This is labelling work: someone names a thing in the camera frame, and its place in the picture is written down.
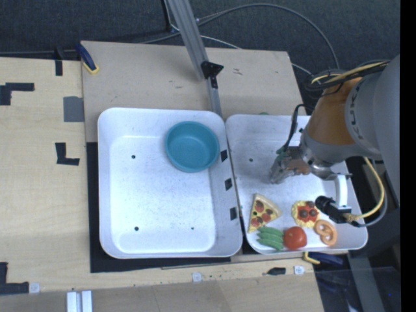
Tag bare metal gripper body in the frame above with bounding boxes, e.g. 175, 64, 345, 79
277, 146, 339, 181

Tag white plastic tray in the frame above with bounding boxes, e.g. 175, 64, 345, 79
224, 113, 369, 255
97, 107, 244, 260

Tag toy pizza slice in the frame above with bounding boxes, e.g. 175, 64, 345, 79
247, 192, 283, 235

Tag yellow round mini pizza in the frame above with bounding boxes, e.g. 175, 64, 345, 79
291, 200, 321, 229

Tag red tomato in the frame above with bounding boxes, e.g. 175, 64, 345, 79
283, 226, 308, 251

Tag green pea pods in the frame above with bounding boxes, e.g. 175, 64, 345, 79
256, 226, 285, 252

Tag brown pretzel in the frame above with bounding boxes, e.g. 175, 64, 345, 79
313, 218, 339, 247

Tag blue bowl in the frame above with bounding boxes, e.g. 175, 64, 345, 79
164, 121, 221, 174

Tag pale wood board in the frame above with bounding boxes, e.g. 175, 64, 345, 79
80, 40, 315, 267

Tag black cylinder on white bracket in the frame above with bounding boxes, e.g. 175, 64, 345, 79
314, 174, 354, 225

